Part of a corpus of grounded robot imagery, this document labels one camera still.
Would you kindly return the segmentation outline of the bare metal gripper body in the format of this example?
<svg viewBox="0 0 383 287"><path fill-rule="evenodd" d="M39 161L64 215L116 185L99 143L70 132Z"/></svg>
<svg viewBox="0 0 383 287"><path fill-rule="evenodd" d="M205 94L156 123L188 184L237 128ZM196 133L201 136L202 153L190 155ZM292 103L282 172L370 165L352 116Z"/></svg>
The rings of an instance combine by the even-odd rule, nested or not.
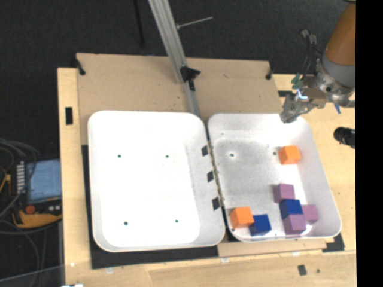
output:
<svg viewBox="0 0 383 287"><path fill-rule="evenodd" d="M344 87L326 70L317 70L315 75L306 77L299 88L299 99L308 109L322 109L327 103L340 108L355 108L355 100L351 100L354 89Z"/></svg>

